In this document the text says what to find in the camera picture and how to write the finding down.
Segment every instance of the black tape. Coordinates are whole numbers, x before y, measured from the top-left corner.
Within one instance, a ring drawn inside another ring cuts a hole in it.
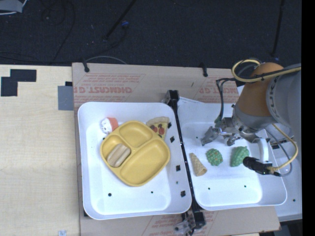
[[[18,96],[18,82],[36,82],[36,70],[11,69],[10,77],[1,77],[1,96]]]

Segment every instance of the waffle cone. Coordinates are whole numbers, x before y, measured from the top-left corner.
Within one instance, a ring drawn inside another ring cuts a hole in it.
[[[207,172],[206,167],[200,162],[198,157],[194,153],[189,154],[191,163],[193,166],[193,171],[197,177],[204,175]]]

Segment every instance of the light wood surface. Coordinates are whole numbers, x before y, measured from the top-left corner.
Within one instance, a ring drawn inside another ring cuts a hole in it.
[[[58,110],[58,86],[71,67],[36,69],[18,83],[18,96],[0,97],[0,235],[80,235],[74,112]]]

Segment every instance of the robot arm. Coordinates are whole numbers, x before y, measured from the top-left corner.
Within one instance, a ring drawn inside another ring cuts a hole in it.
[[[236,67],[244,62],[254,62],[258,65],[247,79],[237,76],[234,72]],[[283,68],[272,62],[259,63],[248,59],[236,63],[232,68],[232,74],[236,80],[246,82],[233,107],[233,115],[231,118],[219,120],[215,128],[210,127],[205,137],[201,139],[202,145],[213,141],[218,135],[228,137],[228,146],[240,138],[258,143],[261,163],[256,164],[257,169],[252,166],[257,160],[255,158],[246,158],[243,163],[258,173],[273,174],[279,167],[262,165],[267,161],[265,157],[267,152],[262,151],[266,150],[266,146],[256,133],[270,124],[281,123],[291,129],[297,143],[296,145],[291,141],[296,146],[296,154],[290,161],[295,158],[297,151],[301,151],[301,64]]]

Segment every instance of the yellow plate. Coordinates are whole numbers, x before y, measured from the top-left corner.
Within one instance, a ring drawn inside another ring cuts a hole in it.
[[[120,143],[130,148],[131,153],[115,168],[106,158]],[[170,150],[165,141],[146,124],[136,120],[127,121],[110,133],[101,143],[100,154],[109,169],[130,186],[144,185],[170,160]]]

